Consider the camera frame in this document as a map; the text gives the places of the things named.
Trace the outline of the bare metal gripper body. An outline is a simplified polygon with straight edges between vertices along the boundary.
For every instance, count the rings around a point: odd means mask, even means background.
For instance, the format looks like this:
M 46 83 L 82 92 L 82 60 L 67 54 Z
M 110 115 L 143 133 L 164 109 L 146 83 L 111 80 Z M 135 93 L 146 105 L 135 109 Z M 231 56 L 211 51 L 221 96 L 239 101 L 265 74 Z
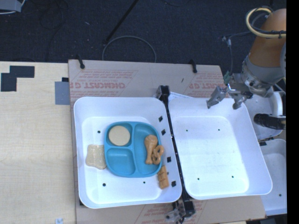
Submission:
M 247 73 L 233 73 L 228 84 L 228 94 L 233 98 L 249 99 L 253 95 L 269 98 L 273 95 L 273 84 L 265 83 Z

